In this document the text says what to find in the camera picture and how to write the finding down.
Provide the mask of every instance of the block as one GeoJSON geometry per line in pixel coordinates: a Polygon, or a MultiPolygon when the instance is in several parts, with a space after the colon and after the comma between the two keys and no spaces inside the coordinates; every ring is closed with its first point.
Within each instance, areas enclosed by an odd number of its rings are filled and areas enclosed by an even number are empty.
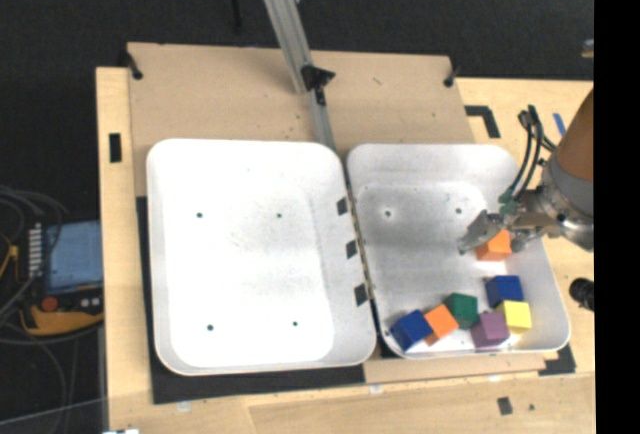
{"type": "Polygon", "coordinates": [[[522,284],[518,276],[495,276],[484,286],[491,308],[495,308],[502,301],[524,301],[522,284]]]}
{"type": "Polygon", "coordinates": [[[473,295],[454,292],[450,294],[443,304],[456,319],[460,329],[471,329],[478,321],[478,298],[473,295]]]}
{"type": "Polygon", "coordinates": [[[501,311],[480,313],[478,323],[471,330],[471,338],[476,348],[494,347],[509,339],[507,322],[501,311]]]}
{"type": "Polygon", "coordinates": [[[511,235],[502,230],[488,242],[476,247],[476,258],[484,262],[501,262],[511,254],[511,235]]]}
{"type": "Polygon", "coordinates": [[[449,308],[444,304],[440,304],[425,313],[424,318],[431,326],[431,329],[433,329],[433,332],[426,338],[428,345],[433,345],[452,331],[458,329],[458,322],[449,311],[449,308]]]}
{"type": "Polygon", "coordinates": [[[406,351],[429,336],[433,329],[422,312],[415,310],[396,321],[390,331],[398,345],[406,351]]]}
{"type": "Polygon", "coordinates": [[[502,301],[495,311],[504,314],[509,333],[521,335],[531,329],[531,309],[525,301],[502,301]]]}

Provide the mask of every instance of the empty white tray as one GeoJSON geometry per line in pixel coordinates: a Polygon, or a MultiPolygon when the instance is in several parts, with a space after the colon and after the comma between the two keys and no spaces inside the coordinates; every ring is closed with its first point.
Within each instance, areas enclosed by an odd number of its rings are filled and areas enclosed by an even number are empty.
{"type": "Polygon", "coordinates": [[[498,197],[518,165],[492,145],[366,144],[348,157],[355,210],[383,331],[391,350],[406,358],[503,351],[552,351],[564,346],[569,320],[540,239],[504,262],[461,256],[456,241],[477,214],[498,210],[498,197]],[[461,329],[429,346],[403,353],[390,327],[403,315],[426,312],[450,293],[478,298],[489,311],[484,279],[520,276],[533,327],[519,340],[477,351],[461,329]]]}
{"type": "Polygon", "coordinates": [[[375,327],[356,293],[364,271],[335,153],[170,139],[151,149],[147,183],[155,345],[169,369],[248,373],[370,356],[375,327]]]}

